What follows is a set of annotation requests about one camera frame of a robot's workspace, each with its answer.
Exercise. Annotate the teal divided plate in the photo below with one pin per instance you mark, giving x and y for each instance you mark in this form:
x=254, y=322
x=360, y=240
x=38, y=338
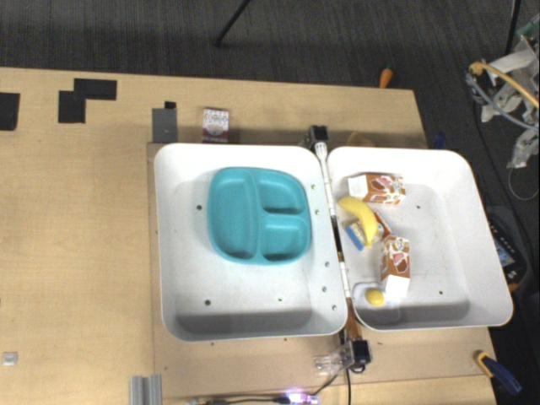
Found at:
x=236, y=217

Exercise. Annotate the thin black and white rod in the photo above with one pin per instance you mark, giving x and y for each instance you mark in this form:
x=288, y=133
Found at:
x=325, y=179

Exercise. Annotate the red and white carton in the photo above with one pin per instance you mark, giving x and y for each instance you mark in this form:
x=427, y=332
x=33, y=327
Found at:
x=215, y=125

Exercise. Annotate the blue and orange carton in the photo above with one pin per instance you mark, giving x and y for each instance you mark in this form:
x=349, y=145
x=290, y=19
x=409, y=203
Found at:
x=355, y=235

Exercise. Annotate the yellow banana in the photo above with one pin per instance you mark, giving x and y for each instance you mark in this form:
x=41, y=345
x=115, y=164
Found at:
x=366, y=217

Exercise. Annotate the brown and white carton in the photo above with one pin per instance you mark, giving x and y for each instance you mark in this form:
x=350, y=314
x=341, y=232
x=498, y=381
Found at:
x=379, y=188
x=395, y=264

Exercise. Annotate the white plastic tray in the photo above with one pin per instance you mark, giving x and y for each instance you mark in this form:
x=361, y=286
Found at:
x=253, y=302
x=455, y=243

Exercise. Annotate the yellow lemon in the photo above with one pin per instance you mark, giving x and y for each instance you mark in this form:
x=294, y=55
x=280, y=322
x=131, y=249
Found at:
x=374, y=297

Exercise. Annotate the orange carrot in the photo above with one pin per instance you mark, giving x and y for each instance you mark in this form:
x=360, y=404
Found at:
x=385, y=77

